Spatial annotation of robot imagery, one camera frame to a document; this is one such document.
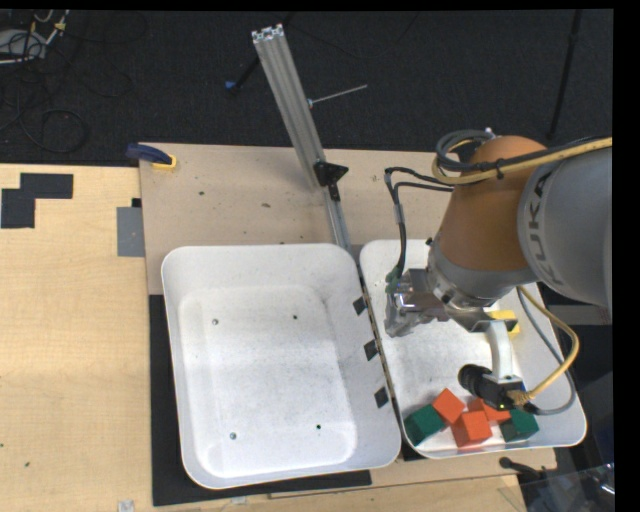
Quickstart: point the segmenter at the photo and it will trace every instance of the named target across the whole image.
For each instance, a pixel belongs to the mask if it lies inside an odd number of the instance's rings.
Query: green cube
[[[404,428],[409,440],[414,446],[420,444],[427,437],[439,432],[445,427],[442,418],[431,404],[418,409],[404,420]]]
[[[511,419],[500,423],[502,437],[507,443],[524,441],[540,430],[533,414],[520,409],[512,409],[510,412]]]

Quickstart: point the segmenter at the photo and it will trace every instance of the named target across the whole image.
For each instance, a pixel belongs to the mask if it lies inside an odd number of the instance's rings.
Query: white tray
[[[184,467],[212,489],[370,469],[401,435],[353,258],[182,247],[162,265]]]
[[[424,268],[429,247],[424,240],[407,243],[406,268]],[[403,418],[424,405],[448,387],[464,402],[471,394],[458,384],[458,370],[465,364],[491,368],[491,351],[484,334],[471,334],[460,325],[433,321],[419,325],[403,337],[391,338],[384,329],[385,276],[393,268],[400,253],[398,240],[376,240],[365,245],[360,253],[360,266],[365,280],[371,308],[381,338],[390,380]],[[542,301],[535,284],[527,290]],[[539,384],[558,366],[549,349],[528,321],[515,291],[498,301],[492,309],[511,310],[519,320],[520,333],[512,340],[514,373],[523,378],[529,389]],[[534,313],[547,338],[560,352],[549,320],[533,306]],[[559,407],[570,396],[566,376],[560,377],[534,401],[543,409]],[[522,448],[566,447],[582,441],[586,434],[586,419],[579,398],[561,414],[536,416],[540,430],[525,441],[506,443],[500,428],[492,426],[492,437],[475,446],[458,448],[450,428],[428,437],[414,449],[424,457],[447,458],[490,451]]]

